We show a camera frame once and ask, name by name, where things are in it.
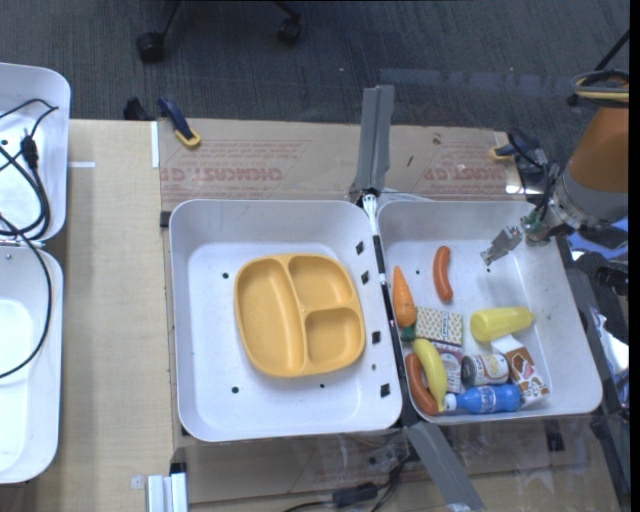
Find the yellow divided plate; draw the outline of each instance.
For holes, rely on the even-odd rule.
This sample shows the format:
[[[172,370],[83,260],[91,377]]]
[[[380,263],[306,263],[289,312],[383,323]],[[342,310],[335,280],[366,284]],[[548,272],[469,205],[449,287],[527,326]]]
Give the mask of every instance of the yellow divided plate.
[[[275,377],[330,372],[364,349],[364,321],[349,274],[318,254],[246,263],[235,280],[236,320],[253,365]]]

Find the yellow banana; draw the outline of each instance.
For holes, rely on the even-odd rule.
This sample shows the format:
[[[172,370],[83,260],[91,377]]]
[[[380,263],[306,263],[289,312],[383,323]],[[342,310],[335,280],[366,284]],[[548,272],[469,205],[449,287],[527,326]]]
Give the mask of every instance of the yellow banana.
[[[436,403],[438,412],[444,411],[443,399],[447,392],[447,371],[438,353],[438,349],[429,340],[417,338],[413,342],[413,351],[418,356],[424,374],[427,376],[427,386]]]

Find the hot dog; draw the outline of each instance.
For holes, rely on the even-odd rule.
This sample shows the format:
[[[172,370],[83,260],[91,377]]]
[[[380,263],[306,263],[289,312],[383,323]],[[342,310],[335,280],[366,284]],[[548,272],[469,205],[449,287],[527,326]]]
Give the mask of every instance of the hot dog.
[[[446,245],[442,245],[438,247],[435,258],[433,258],[433,282],[442,302],[451,302],[453,299],[453,290],[447,275],[450,256],[451,250]]]
[[[422,383],[422,377],[420,375],[422,366],[420,364],[420,359],[418,359],[418,356],[412,352],[407,354],[404,362],[407,368],[407,377],[409,378],[409,391],[411,392],[413,401],[423,413],[428,414],[429,416],[438,414],[438,404],[433,398],[433,395],[431,395],[429,390],[425,388]]]

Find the can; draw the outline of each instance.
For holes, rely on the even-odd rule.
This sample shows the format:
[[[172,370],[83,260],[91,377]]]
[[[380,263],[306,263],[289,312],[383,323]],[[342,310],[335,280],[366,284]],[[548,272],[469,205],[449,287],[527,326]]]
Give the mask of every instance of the can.
[[[464,356],[461,378],[465,388],[504,384],[509,380],[509,363],[501,354]]]

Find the white container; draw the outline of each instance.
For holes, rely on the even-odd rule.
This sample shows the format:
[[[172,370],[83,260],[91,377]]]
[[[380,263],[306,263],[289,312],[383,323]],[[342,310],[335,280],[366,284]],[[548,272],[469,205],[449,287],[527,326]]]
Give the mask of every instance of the white container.
[[[0,144],[15,156],[25,130],[38,146],[39,172],[49,198],[51,222],[40,241],[55,235],[66,214],[67,147],[70,88],[54,71],[0,63]],[[58,107],[49,115],[34,102],[2,116],[22,103],[40,98]],[[22,166],[26,162],[16,157]],[[0,155],[0,167],[7,159]],[[35,194],[8,165],[0,171],[0,211],[16,226],[38,215]],[[35,229],[27,233],[33,235]],[[36,347],[47,311],[47,283],[33,251],[19,240],[0,236],[0,373],[21,363]],[[0,484],[30,480],[42,473],[58,447],[62,363],[63,275],[58,262],[38,249],[52,284],[47,336],[35,358],[18,372],[0,379]]]
[[[364,211],[342,201],[193,200],[176,208],[169,230],[178,410],[191,435],[217,442],[362,432],[398,419],[402,396]],[[254,258],[291,252],[335,258],[349,273],[365,323],[353,364],[270,377],[245,354],[235,276]]]
[[[490,353],[491,345],[471,335],[478,309],[526,306],[531,327],[514,333],[531,354],[551,391],[542,401],[512,413],[421,416],[458,424],[582,414],[602,400],[602,384],[589,348],[555,239],[544,247],[522,242],[491,264],[480,257],[498,232],[517,225],[532,206],[524,202],[396,201],[380,208],[378,221],[387,269],[402,269],[417,306],[455,312],[463,318],[465,354]],[[433,283],[433,256],[451,249],[448,277],[453,301],[444,304]],[[410,344],[402,343],[405,354]]]

